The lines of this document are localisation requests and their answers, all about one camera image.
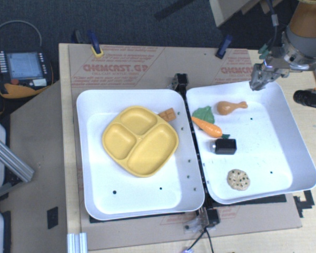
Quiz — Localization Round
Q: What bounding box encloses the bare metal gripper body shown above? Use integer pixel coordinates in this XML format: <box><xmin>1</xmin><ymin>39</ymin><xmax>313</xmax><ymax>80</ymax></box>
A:
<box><xmin>262</xmin><ymin>45</ymin><xmax>312</xmax><ymax>77</ymax></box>

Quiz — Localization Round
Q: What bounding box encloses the brown chicken drumstick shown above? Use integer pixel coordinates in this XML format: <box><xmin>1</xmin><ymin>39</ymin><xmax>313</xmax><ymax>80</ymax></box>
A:
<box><xmin>216</xmin><ymin>100</ymin><xmax>249</xmax><ymax>116</ymax></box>

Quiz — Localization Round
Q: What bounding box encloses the green lettuce leaf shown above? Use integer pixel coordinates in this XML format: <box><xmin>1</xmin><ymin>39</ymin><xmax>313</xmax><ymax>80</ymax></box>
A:
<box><xmin>191</xmin><ymin>105</ymin><xmax>216</xmax><ymax>125</ymax></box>

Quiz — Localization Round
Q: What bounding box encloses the white plastic tray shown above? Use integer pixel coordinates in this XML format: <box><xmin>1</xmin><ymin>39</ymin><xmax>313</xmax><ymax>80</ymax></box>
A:
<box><xmin>76</xmin><ymin>89</ymin><xmax>206</xmax><ymax>221</ymax></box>
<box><xmin>185</xmin><ymin>81</ymin><xmax>316</xmax><ymax>205</ymax></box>

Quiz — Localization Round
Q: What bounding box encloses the orange carrot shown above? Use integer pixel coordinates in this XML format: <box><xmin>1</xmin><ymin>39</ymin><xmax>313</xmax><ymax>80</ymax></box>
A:
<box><xmin>191</xmin><ymin>116</ymin><xmax>231</xmax><ymax>140</ymax></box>

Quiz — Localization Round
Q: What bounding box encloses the beige chocolate chip biscuit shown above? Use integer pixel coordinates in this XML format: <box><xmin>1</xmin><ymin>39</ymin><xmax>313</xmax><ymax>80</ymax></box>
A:
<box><xmin>226</xmin><ymin>168</ymin><xmax>251</xmax><ymax>191</ymax></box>

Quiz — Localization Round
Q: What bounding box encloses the brown cardboard board red print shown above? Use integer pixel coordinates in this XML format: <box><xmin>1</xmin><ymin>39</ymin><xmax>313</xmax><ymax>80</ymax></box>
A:
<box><xmin>68</xmin><ymin>44</ymin><xmax>303</xmax><ymax>251</ymax></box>

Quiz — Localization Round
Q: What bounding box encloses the yellow divided plate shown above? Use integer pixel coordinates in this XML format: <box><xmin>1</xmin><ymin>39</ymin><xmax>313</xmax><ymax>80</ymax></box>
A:
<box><xmin>101</xmin><ymin>105</ymin><xmax>180</xmax><ymax>179</ymax></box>

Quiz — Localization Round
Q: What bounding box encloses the black cylinder on white bracket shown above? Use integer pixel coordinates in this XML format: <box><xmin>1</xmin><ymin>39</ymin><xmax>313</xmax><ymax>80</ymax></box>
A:
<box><xmin>293</xmin><ymin>61</ymin><xmax>316</xmax><ymax>109</ymax></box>

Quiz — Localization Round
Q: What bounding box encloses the black block with thin wires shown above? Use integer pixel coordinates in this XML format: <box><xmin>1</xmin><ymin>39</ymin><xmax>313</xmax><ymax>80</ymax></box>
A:
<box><xmin>199</xmin><ymin>208</ymin><xmax>222</xmax><ymax>228</ymax></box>
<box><xmin>173</xmin><ymin>73</ymin><xmax>189</xmax><ymax>91</ymax></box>

